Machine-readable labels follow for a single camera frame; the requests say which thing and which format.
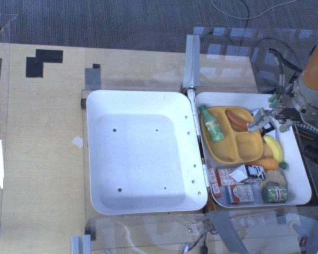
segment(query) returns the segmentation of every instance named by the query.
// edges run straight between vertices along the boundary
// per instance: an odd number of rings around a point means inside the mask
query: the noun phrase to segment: wooden table
[[[26,78],[36,49],[63,50],[63,63]],[[0,254],[69,253],[70,236],[85,227],[84,155],[72,143],[83,137],[85,68],[101,65],[102,88],[179,91],[184,53],[0,43],[0,58],[3,117],[8,110]],[[248,58],[202,55],[200,65],[204,90],[257,92]]]

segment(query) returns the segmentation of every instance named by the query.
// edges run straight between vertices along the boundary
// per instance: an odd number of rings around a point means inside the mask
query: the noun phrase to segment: green can
[[[287,201],[287,189],[283,186],[265,186],[261,190],[261,197],[266,203]]]

